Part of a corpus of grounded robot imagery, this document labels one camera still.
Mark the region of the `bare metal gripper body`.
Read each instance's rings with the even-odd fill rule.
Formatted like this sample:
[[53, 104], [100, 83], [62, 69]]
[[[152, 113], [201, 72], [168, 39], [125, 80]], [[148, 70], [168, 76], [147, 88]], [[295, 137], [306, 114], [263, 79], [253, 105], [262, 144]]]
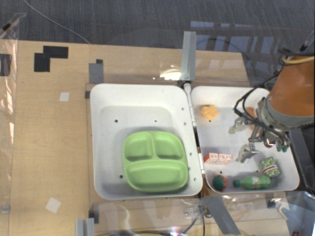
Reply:
[[249, 137], [251, 147], [256, 142], [263, 142], [267, 148], [287, 148], [287, 126], [275, 119], [267, 99], [259, 101], [256, 113], [256, 123], [254, 122], [254, 129]]

